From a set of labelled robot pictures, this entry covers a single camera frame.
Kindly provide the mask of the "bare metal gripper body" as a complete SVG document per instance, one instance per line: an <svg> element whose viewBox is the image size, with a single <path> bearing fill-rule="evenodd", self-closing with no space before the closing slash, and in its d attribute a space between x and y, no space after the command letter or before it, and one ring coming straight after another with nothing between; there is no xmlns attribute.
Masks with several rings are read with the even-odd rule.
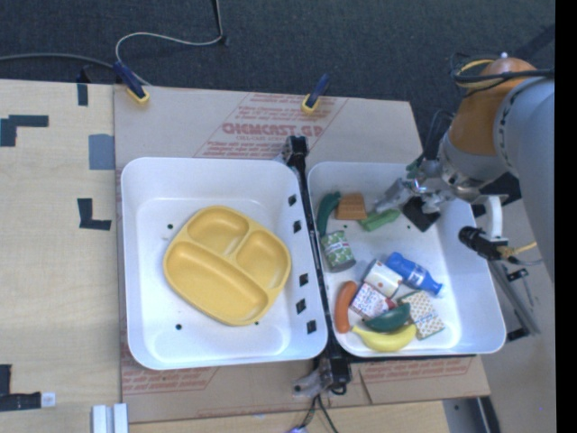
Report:
<svg viewBox="0 0 577 433"><path fill-rule="evenodd" d="M417 159L407 166L407 179L409 190L423 202L423 209L439 209L456 198L471 204L481 196L481 183L447 161Z"/></svg>

